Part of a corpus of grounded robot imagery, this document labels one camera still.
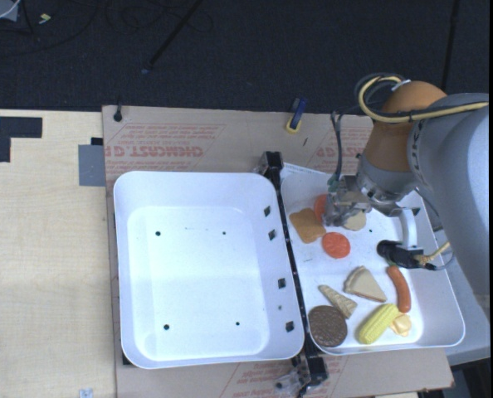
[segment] white tray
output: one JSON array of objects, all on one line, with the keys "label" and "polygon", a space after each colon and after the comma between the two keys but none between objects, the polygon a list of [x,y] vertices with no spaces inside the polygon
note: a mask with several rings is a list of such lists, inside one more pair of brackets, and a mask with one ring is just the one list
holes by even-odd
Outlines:
[{"label": "white tray", "polygon": [[[372,210],[367,214],[367,225],[360,231],[343,227],[327,227],[327,231],[344,234],[351,244],[350,254],[336,260],[323,250],[321,239],[311,244],[302,242],[289,220],[289,215],[306,207],[313,208],[315,198],[327,192],[330,175],[323,173],[297,173],[285,177],[281,186],[284,207],[295,254],[300,284],[306,311],[317,305],[329,304],[319,291],[321,284],[327,284],[358,303],[352,316],[347,320],[348,336],[338,347],[320,347],[329,354],[353,354],[420,347],[449,347],[464,338],[465,326],[458,303],[453,293],[447,272],[425,269],[404,269],[405,278],[412,291],[412,309],[409,317],[412,329],[407,337],[396,335],[390,328],[374,344],[364,346],[356,339],[358,326],[378,306],[378,303],[344,292],[344,281],[356,267],[364,265],[385,292],[390,303],[396,303],[396,290],[386,274],[387,261],[378,255],[377,243],[381,240],[402,240],[402,227],[398,218],[388,218]],[[426,255],[437,249],[427,213],[421,197],[413,192],[400,202],[400,206],[422,208],[416,216],[418,243]],[[442,257],[433,261],[442,265]]]},{"label": "white tray", "polygon": [[114,187],[121,343],[136,366],[288,359],[304,343],[276,191],[254,173]]}]

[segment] hot dog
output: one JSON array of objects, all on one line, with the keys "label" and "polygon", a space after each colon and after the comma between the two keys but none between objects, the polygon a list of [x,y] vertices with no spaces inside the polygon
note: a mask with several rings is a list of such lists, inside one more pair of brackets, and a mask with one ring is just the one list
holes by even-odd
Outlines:
[{"label": "hot dog", "polygon": [[408,313],[411,310],[411,291],[407,280],[403,277],[402,272],[397,265],[390,265],[387,268],[388,277],[393,281],[398,295],[398,309],[402,313]]}]

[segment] cardboard sheet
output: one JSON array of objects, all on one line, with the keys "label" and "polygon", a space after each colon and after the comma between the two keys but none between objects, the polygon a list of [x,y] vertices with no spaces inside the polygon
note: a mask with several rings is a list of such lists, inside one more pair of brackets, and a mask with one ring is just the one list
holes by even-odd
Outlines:
[{"label": "cardboard sheet", "polygon": [[[252,362],[191,366],[148,371],[123,363],[120,345],[119,288],[112,188],[124,172],[251,172],[265,151],[282,153],[284,162],[333,172],[337,146],[328,114],[303,114],[300,131],[286,131],[288,113],[253,113],[210,109],[103,108],[106,196],[115,363],[119,398],[283,398],[277,377],[290,362]],[[348,115],[342,122],[343,173],[355,173],[372,122]],[[374,396],[447,388],[452,373],[442,349],[325,356],[329,379],[308,396],[339,398]]]}]

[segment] dark background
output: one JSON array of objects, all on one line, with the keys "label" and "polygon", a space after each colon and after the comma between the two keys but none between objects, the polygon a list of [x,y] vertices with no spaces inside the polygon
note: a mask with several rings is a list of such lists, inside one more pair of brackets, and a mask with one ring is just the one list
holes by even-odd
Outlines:
[{"label": "dark background", "polygon": [[[0,20],[0,109],[104,104],[306,112],[365,75],[489,92],[490,0],[23,0]],[[45,13],[51,20],[45,23]]]}]

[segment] robotic hand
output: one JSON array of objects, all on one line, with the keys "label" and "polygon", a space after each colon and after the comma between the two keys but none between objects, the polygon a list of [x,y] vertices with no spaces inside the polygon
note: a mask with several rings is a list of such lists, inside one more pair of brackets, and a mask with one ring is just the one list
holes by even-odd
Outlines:
[{"label": "robotic hand", "polygon": [[[385,85],[392,94],[374,110],[369,97]],[[406,268],[432,269],[429,260],[450,245],[474,292],[488,295],[489,96],[446,95],[390,74],[366,77],[356,91],[373,129],[356,175],[341,177],[338,169],[329,180],[324,223],[343,226],[372,209],[399,216],[403,241],[382,240],[381,256]],[[337,132],[340,125],[334,126]],[[449,240],[433,255],[423,255],[417,244],[413,216],[419,208],[398,205],[412,191],[435,209]]]}]

